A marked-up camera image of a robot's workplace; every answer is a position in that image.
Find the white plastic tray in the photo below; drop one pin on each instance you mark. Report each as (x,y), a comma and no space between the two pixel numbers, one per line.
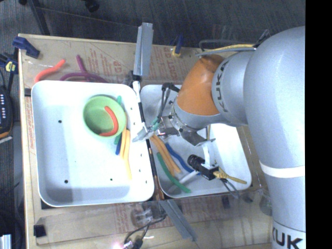
(228,149)
(77,165)

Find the black cylinder on white bracket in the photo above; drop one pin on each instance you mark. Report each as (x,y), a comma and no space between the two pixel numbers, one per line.
(198,162)

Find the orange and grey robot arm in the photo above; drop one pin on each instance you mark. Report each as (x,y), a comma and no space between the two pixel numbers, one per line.
(272,100)

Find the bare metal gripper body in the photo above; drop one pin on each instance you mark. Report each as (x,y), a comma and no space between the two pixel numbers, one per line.
(168,127)

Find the brown cardboard board red print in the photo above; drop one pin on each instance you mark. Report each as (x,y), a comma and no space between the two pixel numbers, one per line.
(77,222)

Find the green bowl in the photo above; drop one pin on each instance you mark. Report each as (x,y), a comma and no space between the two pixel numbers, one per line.
(97,115)

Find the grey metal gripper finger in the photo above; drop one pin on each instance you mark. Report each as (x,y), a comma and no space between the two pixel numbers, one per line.
(152,133)
(140,136)

